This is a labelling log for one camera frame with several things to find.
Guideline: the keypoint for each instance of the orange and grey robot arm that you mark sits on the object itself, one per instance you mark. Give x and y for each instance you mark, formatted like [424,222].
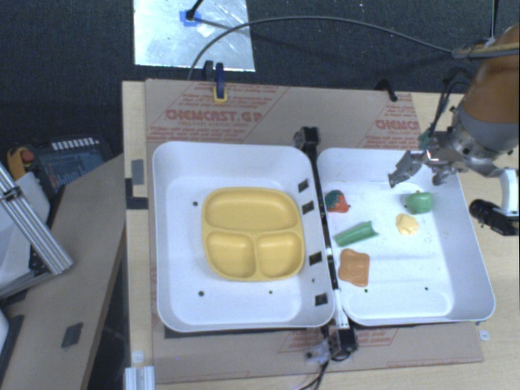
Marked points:
[495,96]

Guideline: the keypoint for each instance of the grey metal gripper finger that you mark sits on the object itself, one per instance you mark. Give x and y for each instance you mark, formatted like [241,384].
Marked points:
[443,174]
[406,168]

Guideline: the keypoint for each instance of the yellow divided plate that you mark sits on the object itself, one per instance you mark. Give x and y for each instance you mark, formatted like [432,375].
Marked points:
[252,234]

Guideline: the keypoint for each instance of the white plastic tray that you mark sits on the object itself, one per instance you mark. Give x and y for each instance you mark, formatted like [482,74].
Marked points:
[183,238]
[406,282]

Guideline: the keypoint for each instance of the red toy strawberry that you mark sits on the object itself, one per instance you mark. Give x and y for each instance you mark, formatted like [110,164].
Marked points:
[335,202]

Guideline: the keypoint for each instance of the green toy celery stick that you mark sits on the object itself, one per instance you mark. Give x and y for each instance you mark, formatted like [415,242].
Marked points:
[355,234]

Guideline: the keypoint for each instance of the brown cardboard board red print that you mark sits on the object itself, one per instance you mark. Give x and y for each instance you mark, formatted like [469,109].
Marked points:
[264,108]

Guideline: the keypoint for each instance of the black cylinder on white bracket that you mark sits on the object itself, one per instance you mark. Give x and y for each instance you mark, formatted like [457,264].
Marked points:
[491,213]

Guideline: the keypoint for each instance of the orange toy food piece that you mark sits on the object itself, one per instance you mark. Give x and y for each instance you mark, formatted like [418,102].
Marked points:
[354,267]

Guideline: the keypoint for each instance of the green toy pepper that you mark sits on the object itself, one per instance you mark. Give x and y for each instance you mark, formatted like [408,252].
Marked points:
[419,203]

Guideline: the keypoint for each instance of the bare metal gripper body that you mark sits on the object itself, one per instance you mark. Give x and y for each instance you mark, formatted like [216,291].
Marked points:
[467,154]

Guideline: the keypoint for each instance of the thin black and white rod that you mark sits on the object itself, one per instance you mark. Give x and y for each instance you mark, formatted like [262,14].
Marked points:
[325,234]

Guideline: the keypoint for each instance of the pale yellow toy food piece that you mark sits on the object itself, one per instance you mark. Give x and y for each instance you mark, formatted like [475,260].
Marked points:
[407,224]

